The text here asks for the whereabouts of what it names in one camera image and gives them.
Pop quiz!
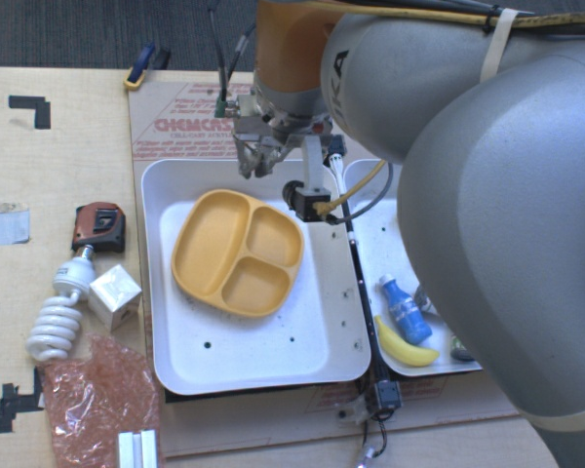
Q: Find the white cube box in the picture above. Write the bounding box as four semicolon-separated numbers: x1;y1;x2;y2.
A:
87;263;143;332

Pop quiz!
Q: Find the orange and black tape measure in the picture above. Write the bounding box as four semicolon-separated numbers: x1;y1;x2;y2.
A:
70;201;128;254

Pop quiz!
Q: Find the black cylinder on white bracket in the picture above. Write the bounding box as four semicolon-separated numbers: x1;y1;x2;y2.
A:
281;134;333;223

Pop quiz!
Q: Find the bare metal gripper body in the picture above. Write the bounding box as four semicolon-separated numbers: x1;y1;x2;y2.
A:
232;93;334;154

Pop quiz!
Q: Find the pink bubble wrap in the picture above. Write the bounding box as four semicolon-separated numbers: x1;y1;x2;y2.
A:
37;331;166;468

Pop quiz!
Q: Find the brown cardboard board red print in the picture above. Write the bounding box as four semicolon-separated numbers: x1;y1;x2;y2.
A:
127;68;520;459

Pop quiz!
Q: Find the green and black can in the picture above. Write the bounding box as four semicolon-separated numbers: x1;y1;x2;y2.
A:
448;334;477;363

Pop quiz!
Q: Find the yellow divided plate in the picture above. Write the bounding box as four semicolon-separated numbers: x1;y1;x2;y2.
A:
170;188;306;319

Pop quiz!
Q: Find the thin black and white rod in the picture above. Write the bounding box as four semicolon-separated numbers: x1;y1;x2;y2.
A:
329;154;389;384

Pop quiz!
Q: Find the yellow banana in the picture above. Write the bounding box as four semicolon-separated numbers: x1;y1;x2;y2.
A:
373;314;441;369

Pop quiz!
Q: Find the white spiral light bulb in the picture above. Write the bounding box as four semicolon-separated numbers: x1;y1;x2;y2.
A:
24;244;98;363

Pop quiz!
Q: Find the white plastic tray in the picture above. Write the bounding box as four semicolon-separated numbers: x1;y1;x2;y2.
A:
140;158;372;397
342;158;485;378

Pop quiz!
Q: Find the blue plastic bottle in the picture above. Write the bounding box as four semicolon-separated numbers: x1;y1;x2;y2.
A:
378;273;434;346

